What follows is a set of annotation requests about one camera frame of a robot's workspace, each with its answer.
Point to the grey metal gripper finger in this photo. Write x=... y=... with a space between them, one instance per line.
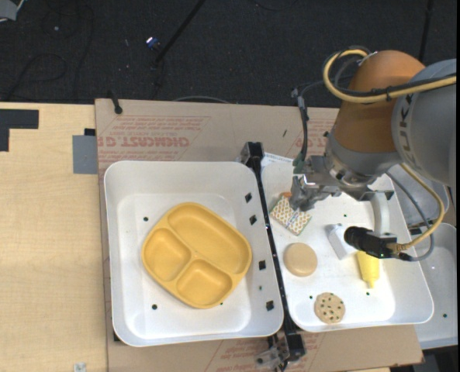
x=312 y=200
x=297 y=194

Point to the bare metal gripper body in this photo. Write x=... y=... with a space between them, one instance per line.
x=322 y=173

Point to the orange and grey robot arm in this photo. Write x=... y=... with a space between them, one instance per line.
x=369 y=103

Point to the orange patterned white packet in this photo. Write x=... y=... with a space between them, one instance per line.
x=289 y=219

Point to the small white carton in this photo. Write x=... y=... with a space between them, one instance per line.
x=336 y=240

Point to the thin black rod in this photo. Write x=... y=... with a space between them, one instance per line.
x=273 y=246

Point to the beige round bread bun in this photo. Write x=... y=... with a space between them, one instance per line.
x=300 y=260

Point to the tan biscuit with green dots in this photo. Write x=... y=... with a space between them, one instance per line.
x=329 y=307

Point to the white plastic tray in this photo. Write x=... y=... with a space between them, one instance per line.
x=353 y=308
x=443 y=285
x=136 y=285

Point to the yellow divided plate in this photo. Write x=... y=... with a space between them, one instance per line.
x=196 y=254

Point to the brown cardboard board red print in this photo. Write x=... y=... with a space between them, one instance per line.
x=167 y=138

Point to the black cylinder on white bracket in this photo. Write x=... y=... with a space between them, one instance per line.
x=369 y=242

